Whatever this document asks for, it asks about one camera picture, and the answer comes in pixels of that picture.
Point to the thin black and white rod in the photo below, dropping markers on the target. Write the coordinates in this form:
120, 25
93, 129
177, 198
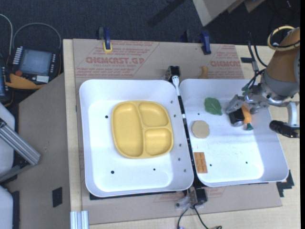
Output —
183, 111

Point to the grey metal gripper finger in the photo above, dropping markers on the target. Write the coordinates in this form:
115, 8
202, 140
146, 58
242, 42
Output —
234, 105
254, 110

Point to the tan round biscuit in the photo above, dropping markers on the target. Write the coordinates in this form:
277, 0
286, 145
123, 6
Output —
200, 129

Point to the tan toy drumstick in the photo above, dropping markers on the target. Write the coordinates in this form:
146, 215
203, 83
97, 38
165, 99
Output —
204, 73

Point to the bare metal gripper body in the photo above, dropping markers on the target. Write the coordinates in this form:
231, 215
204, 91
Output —
259, 98

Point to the green leaf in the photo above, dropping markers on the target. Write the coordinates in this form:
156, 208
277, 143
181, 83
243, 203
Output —
212, 106

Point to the white plastic tray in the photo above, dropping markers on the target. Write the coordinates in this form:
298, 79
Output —
228, 156
133, 175

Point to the black cylinder on white bracket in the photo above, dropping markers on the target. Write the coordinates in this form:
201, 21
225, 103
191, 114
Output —
282, 128

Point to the orange waffle biscuit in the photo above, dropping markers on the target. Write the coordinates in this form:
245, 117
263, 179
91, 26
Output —
200, 163

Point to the yellow divided plate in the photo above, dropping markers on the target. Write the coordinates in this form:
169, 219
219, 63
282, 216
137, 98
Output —
129, 130

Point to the brown cardboard board red print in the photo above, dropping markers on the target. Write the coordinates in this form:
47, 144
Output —
143, 56

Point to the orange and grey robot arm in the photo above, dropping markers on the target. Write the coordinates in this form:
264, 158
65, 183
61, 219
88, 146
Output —
282, 63

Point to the orange carrot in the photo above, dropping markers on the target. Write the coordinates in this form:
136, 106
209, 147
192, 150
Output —
247, 118

